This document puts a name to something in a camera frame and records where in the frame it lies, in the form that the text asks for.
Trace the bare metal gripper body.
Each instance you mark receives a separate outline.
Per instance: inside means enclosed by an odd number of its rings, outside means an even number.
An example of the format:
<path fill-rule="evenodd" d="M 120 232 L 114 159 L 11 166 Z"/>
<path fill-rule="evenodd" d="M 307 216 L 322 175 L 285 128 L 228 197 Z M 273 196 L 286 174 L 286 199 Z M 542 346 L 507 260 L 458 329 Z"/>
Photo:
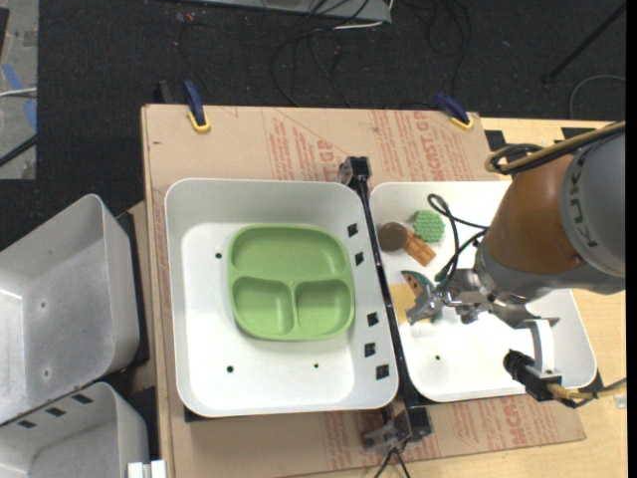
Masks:
<path fill-rule="evenodd" d="M 463 324 L 472 324 L 482 313 L 494 315 L 511 328 L 529 319 L 528 299 L 502 288 L 485 272 L 457 269 L 451 279 L 440 283 L 438 293 Z"/>

